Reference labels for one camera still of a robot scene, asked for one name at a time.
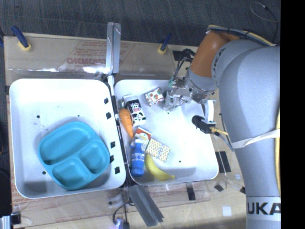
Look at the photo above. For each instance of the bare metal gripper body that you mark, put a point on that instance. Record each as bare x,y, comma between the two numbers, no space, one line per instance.
184,89

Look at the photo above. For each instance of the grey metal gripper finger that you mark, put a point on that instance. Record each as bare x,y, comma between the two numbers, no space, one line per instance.
181,101
168,101

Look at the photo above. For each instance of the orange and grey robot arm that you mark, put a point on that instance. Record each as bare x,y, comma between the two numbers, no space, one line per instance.
247,99

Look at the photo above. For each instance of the white carton with red fruit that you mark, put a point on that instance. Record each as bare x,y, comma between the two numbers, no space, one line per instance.
154,96

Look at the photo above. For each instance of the black and white cow carton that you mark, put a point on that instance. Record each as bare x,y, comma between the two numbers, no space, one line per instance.
137,111

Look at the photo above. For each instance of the white plastic tray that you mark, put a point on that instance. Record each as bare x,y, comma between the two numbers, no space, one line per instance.
59,99
186,137

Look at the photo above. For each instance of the orange and white carton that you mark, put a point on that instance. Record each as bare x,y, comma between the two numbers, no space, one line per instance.
142,134

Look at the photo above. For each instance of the orange carrot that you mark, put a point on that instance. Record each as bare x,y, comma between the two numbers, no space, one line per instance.
126,121

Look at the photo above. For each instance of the yellow patterned carton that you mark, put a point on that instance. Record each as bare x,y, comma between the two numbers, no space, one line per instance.
157,150

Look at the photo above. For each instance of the brown cardboard board red print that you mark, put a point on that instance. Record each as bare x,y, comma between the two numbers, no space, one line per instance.
143,56

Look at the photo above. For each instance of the blue bottle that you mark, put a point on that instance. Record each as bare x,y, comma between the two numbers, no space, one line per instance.
137,160

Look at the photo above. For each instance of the yellow banana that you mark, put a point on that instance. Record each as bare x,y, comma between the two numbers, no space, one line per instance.
156,170

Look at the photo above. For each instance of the blue divided plate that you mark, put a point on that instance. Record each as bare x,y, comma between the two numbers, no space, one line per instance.
74,155

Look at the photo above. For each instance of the black cylinder on white bracket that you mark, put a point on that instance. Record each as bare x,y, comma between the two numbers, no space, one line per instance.
202,124

